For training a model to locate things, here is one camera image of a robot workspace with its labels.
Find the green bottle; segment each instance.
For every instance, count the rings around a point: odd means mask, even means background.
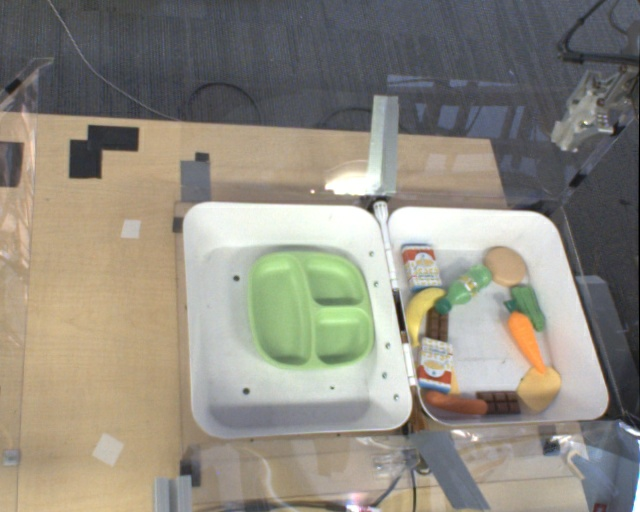
[[[484,265],[474,265],[462,274],[447,291],[447,295],[436,302],[436,311],[446,315],[454,304],[466,304],[491,282],[491,271]]]

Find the orange carrot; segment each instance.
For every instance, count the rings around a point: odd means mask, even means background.
[[[519,311],[514,311],[509,317],[508,325],[511,336],[516,340],[518,347],[520,347],[520,350],[527,360],[540,373],[546,372],[547,367],[544,365],[542,355],[540,354],[540,347],[538,347],[538,342],[536,341],[536,333],[527,315]]]

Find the green plate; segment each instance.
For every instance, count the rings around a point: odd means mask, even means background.
[[[334,254],[288,251],[261,257],[249,275],[249,321],[258,352],[281,368],[351,364],[373,346],[364,278]]]

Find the white tape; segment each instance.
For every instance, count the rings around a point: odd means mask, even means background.
[[[93,450],[93,456],[101,462],[113,467],[118,462],[120,453],[124,448],[124,443],[118,441],[115,437],[109,434],[102,434],[100,441]]]
[[[140,226],[142,221],[127,219],[122,225],[121,238],[140,238]]]

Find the yellow banana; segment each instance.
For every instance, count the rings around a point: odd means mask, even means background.
[[[420,324],[422,323],[424,316],[427,314],[435,302],[446,295],[446,292],[442,288],[426,288],[409,301],[405,312],[405,319],[407,320],[407,330],[409,331],[409,338],[411,339],[411,345],[417,347],[420,345],[419,332]]]

